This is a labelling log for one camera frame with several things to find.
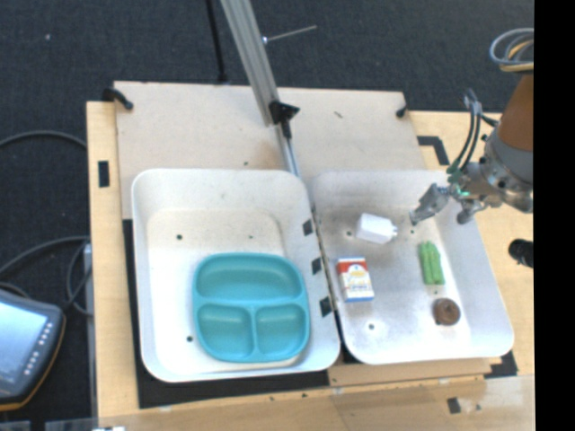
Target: robotic hand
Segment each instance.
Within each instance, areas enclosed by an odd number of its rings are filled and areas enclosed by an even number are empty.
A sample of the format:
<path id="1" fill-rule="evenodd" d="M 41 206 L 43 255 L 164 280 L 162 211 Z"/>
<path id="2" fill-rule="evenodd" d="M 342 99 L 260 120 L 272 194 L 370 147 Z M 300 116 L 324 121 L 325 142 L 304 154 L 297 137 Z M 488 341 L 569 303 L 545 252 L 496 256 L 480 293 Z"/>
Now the robotic hand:
<path id="1" fill-rule="evenodd" d="M 500 207 L 503 203 L 521 212 L 533 213 L 534 63 L 518 60 L 533 46 L 533 33 L 533 30 L 510 31 L 492 43 L 491 58 L 498 62 L 501 70 L 522 74 L 517 88 L 499 122 L 483 115 L 482 105 L 473 91 L 465 95 L 471 126 L 462 152 L 447 169 L 449 185 L 433 184 L 428 188 L 419 206 L 410 211 L 412 224 L 435 215 L 451 198 L 461 204 L 462 211 L 457 216 L 460 224 L 469 222 L 478 211 Z M 505 58 L 495 57 L 498 44 L 510 36 L 515 38 L 506 49 Z M 471 163 L 482 120 L 494 129 L 485 139 L 483 156 L 477 163 Z"/>

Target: red and white box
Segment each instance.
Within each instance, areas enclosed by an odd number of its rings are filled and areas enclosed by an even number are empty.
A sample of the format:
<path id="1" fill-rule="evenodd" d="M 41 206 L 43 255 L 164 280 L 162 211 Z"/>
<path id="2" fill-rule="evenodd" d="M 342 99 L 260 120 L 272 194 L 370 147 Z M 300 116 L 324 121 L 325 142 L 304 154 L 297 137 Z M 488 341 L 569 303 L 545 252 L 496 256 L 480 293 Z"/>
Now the red and white box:
<path id="1" fill-rule="evenodd" d="M 374 289 L 364 257 L 339 259 L 336 269 L 340 277 L 343 300 L 346 303 L 374 299 Z"/>

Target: black clip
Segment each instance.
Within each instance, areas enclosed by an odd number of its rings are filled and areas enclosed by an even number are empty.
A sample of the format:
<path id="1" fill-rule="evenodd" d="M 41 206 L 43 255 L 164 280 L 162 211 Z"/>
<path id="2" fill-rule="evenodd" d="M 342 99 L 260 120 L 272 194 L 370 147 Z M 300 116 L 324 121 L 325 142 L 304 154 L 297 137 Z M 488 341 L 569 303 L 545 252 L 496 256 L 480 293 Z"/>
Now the black clip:
<path id="1" fill-rule="evenodd" d="M 102 92 L 102 100 L 105 102 L 114 102 L 114 100 L 117 100 L 126 108 L 126 110 L 132 110 L 134 108 L 134 104 L 126 99 L 126 96 L 115 88 L 106 88 Z"/>
<path id="2" fill-rule="evenodd" d="M 289 121 L 295 117 L 299 112 L 298 107 L 293 105 L 284 104 L 280 101 L 273 101 L 270 104 L 271 119 L 277 125 L 281 125 L 281 132 L 286 139 L 291 139 L 291 128 L 289 127 Z"/>

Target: electronic device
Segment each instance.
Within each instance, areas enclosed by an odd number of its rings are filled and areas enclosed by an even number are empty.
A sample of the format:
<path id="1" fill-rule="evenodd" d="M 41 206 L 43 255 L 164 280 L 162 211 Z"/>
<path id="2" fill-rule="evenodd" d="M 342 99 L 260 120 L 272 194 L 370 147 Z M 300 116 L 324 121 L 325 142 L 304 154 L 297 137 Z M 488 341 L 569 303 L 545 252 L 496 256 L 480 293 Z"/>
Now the electronic device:
<path id="1" fill-rule="evenodd" d="M 36 393 L 65 326 L 59 307 L 0 290 L 0 411 L 19 409 Z"/>

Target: white plastic tray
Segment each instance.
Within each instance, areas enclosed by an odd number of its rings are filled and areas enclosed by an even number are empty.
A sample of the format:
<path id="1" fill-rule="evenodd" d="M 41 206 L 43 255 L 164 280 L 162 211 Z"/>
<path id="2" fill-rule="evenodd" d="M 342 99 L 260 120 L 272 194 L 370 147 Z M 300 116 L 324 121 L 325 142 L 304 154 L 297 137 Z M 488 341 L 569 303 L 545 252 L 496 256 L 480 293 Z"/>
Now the white plastic tray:
<path id="1" fill-rule="evenodd" d="M 486 358 L 506 354 L 513 329 L 482 239 L 473 220 L 460 225 L 461 207 L 451 200 L 430 219 L 411 225 L 409 210 L 432 182 L 447 185 L 443 172 L 326 172 L 312 187 L 318 229 L 328 265 L 346 347 L 371 365 Z M 355 237 L 362 213 L 389 218 L 398 235 L 387 244 Z M 426 286 L 418 244 L 438 247 L 444 286 Z M 375 299 L 344 303 L 336 272 L 339 258 L 367 259 Z M 432 304 L 439 297 L 454 300 L 461 319 L 437 325 Z"/>
<path id="2" fill-rule="evenodd" d="M 153 169 L 132 185 L 141 355 L 156 378 L 190 382 L 323 370 L 340 353 L 333 313 L 322 315 L 329 287 L 305 186 L 283 171 Z M 310 305 L 307 347 L 272 363 L 230 363 L 206 353 L 193 324 L 192 277 L 207 256 L 264 252 L 301 271 Z"/>

